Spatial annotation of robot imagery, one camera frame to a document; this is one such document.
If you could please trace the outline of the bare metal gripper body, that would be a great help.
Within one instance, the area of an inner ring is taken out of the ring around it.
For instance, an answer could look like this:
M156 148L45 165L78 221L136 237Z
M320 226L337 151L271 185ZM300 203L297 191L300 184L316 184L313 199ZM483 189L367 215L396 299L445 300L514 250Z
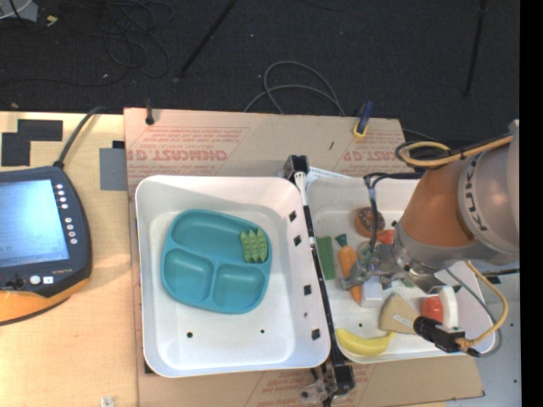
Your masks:
M415 272L408 262L397 257L392 245L380 244L373 247L370 243L363 243L359 247L359 266L367 268L365 283L373 282L381 286L380 276L391 276L394 281L421 287L429 280L428 274Z

